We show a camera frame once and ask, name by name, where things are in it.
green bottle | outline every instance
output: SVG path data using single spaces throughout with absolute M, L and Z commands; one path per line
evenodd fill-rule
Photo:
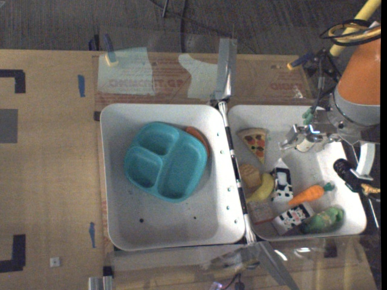
M 330 207 L 308 218 L 300 225 L 304 234 L 323 233 L 338 228 L 343 220 L 344 211 L 338 207 Z

carrot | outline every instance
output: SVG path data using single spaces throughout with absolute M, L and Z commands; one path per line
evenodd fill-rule
M 304 191 L 300 192 L 298 195 L 294 196 L 293 199 L 289 201 L 289 205 L 298 205 L 303 202 L 311 202 L 321 198 L 326 191 L 331 191 L 333 186 L 329 182 L 324 187 L 320 185 L 312 185 L 309 188 L 306 188 Z
M 204 139 L 202 134 L 199 131 L 197 131 L 194 127 L 187 127 L 187 128 L 185 128 L 184 131 L 191 134 L 193 137 L 197 138 L 199 141 L 201 141 L 202 144 L 204 145 L 204 147 L 206 148 L 207 156 L 210 157 L 210 149 L 208 147 L 207 141 Z

pizza slice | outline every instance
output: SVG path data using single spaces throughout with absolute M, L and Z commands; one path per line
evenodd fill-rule
M 250 128 L 239 131 L 237 134 L 258 160 L 264 164 L 267 130 L 264 128 Z

teal plate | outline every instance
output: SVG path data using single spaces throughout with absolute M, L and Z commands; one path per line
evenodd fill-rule
M 187 132 L 166 123 L 143 126 L 124 160 L 127 179 L 169 202 L 181 202 L 196 189 L 207 163 L 206 148 Z

gray square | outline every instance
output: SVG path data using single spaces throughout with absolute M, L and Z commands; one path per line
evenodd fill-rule
M 18 110 L 0 109 L 0 143 L 18 142 Z

